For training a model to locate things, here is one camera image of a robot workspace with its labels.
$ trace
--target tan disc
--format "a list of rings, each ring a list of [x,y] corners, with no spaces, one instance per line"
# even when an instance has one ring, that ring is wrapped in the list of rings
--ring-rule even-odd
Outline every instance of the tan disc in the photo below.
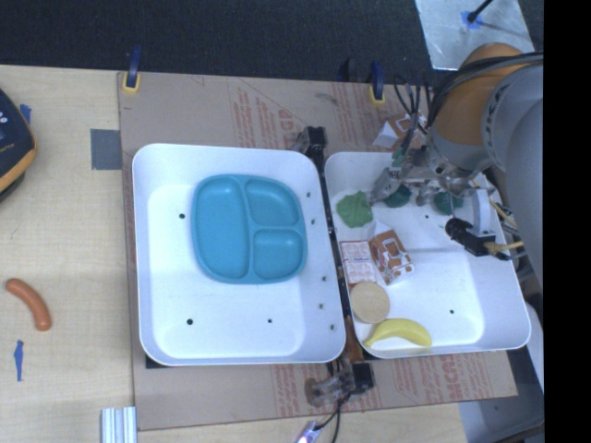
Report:
[[[390,297],[379,284],[363,281],[356,284],[350,293],[351,310],[366,323],[379,323],[390,312]]]

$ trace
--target light wood tabletop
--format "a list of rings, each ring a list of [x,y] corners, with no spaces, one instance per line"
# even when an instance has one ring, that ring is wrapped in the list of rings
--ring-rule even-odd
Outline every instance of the light wood tabletop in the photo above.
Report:
[[[117,130],[115,71],[0,66],[31,108],[39,152],[0,203],[0,441],[99,442],[104,408],[134,405],[122,175],[92,169],[90,132]],[[33,286],[53,326],[34,327],[10,278]],[[22,341],[21,380],[14,352]],[[139,442],[291,443],[309,417],[142,431]],[[318,442],[332,440],[333,427]],[[347,413],[340,443],[465,442],[457,404]]]

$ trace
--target blue divided tray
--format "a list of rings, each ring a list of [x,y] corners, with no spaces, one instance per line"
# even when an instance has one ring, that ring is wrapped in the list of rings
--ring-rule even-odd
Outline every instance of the blue divided tray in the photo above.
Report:
[[[270,178],[208,177],[193,195],[195,255],[215,280],[286,281],[306,264],[306,226],[294,192]]]

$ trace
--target banana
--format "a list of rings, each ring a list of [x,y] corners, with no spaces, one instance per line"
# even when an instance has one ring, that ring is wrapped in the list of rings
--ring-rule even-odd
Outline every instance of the banana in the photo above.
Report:
[[[430,346],[433,343],[431,335],[420,323],[408,318],[387,318],[376,325],[363,344],[370,348],[374,342],[394,336],[405,338],[421,346]]]

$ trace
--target toy sausage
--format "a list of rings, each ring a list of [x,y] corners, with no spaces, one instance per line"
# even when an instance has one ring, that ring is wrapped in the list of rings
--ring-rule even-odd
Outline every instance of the toy sausage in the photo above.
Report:
[[[6,290],[29,306],[35,320],[35,327],[39,331],[46,331],[52,327],[47,305],[30,285],[21,279],[9,279],[6,281]]]

